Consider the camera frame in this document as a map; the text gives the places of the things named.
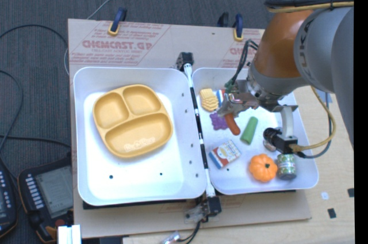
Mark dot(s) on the white plastic tray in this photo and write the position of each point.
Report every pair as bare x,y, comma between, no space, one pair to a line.
138,179
241,179

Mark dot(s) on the green patterned small can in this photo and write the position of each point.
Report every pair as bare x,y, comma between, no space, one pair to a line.
286,167

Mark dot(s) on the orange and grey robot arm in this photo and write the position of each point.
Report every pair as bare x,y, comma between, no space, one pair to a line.
316,44

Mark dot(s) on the brown cardboard board, red print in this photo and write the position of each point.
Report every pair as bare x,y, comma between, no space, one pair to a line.
120,47

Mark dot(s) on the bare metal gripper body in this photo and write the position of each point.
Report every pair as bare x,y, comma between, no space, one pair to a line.
247,93

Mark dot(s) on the orange toy sausage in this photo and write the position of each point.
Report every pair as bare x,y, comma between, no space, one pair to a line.
233,125

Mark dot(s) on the small silver can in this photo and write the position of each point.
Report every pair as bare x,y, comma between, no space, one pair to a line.
268,146

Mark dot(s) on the yellow divided plate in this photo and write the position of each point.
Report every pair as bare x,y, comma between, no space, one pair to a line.
135,133

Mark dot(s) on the yellow toy corn cob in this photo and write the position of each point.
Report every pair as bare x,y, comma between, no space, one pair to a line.
208,100

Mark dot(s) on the thin black and white rod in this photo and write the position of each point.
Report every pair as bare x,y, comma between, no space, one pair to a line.
198,125

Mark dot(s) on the purple toy grapes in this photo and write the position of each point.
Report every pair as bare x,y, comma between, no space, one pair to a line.
218,122

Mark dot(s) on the red white blue striped packet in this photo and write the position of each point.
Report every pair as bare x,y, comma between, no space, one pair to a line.
220,96

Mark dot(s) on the black cylinder on white bracket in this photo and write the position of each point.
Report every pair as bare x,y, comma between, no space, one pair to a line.
283,140

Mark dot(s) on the orange toy pumpkin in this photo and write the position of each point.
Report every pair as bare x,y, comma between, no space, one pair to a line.
262,168

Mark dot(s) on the green toy cylinder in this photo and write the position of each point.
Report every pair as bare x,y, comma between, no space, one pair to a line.
249,130

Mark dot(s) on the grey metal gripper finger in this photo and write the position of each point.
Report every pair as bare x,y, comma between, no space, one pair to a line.
237,111
223,109

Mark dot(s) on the red white blue carton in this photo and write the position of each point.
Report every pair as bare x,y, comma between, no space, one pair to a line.
224,154

